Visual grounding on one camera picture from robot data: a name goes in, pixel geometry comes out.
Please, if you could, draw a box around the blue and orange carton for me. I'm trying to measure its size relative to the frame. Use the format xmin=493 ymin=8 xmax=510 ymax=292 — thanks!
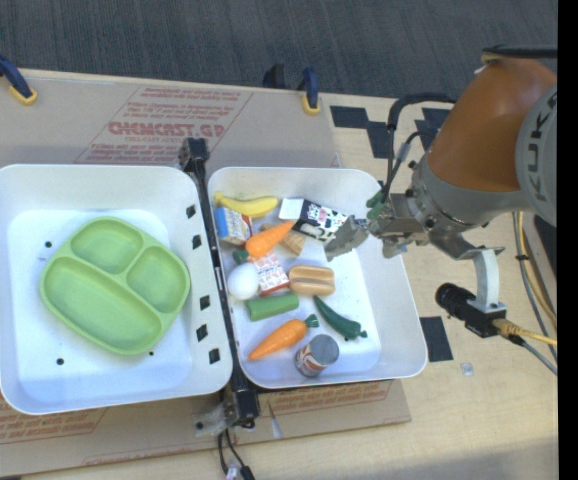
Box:
xmin=213 ymin=205 xmax=255 ymax=247

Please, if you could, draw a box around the black cylinder on white bracket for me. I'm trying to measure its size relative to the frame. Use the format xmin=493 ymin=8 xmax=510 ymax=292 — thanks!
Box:
xmin=434 ymin=245 xmax=510 ymax=340

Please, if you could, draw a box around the red and white can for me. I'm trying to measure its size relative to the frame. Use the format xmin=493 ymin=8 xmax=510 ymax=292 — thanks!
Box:
xmin=293 ymin=333 xmax=341 ymax=379

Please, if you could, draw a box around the green cylinder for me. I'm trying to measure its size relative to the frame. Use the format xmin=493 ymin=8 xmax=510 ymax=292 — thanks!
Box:
xmin=245 ymin=291 xmax=301 ymax=323

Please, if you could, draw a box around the tan hot dog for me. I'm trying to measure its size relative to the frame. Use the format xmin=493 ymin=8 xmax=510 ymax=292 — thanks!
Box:
xmin=287 ymin=264 xmax=337 ymax=298

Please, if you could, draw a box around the black and white carton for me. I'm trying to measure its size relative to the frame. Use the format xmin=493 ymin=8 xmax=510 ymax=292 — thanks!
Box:
xmin=277 ymin=196 xmax=351 ymax=243

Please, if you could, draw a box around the dark green pepper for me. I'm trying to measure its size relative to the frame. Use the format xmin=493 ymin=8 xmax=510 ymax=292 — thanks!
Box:
xmin=312 ymin=294 xmax=369 ymax=342

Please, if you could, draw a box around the orange carrot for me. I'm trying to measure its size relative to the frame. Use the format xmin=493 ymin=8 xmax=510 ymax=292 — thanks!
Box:
xmin=246 ymin=313 xmax=321 ymax=362
xmin=231 ymin=219 xmax=297 ymax=266

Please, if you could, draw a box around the yellow banana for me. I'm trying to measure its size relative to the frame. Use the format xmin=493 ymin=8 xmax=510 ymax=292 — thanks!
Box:
xmin=212 ymin=191 xmax=280 ymax=220

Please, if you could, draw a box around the white plastic tray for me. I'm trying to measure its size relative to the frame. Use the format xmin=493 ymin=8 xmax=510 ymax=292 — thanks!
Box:
xmin=206 ymin=166 xmax=429 ymax=391
xmin=0 ymin=163 xmax=235 ymax=416

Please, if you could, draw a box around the brown cardboard board red print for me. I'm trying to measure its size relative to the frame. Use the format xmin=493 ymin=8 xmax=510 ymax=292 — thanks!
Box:
xmin=0 ymin=67 xmax=413 ymax=479

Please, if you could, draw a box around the tan ice cream cone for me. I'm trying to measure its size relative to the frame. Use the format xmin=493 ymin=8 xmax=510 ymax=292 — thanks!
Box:
xmin=259 ymin=223 xmax=308 ymax=257

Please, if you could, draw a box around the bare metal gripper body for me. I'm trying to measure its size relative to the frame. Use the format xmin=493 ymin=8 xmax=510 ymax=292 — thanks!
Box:
xmin=368 ymin=193 xmax=443 ymax=247

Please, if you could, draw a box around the thin black and white rod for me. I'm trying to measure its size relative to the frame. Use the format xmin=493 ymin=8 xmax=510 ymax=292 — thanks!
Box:
xmin=194 ymin=160 xmax=244 ymax=394

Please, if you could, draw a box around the green divided plate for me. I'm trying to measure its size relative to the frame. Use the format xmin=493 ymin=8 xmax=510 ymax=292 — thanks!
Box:
xmin=38 ymin=215 xmax=192 ymax=357

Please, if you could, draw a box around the red and white carton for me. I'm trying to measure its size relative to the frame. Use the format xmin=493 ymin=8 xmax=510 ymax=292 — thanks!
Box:
xmin=252 ymin=250 xmax=291 ymax=298

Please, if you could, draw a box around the white egg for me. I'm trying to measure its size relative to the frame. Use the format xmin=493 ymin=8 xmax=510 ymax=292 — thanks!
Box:
xmin=226 ymin=262 xmax=261 ymax=301

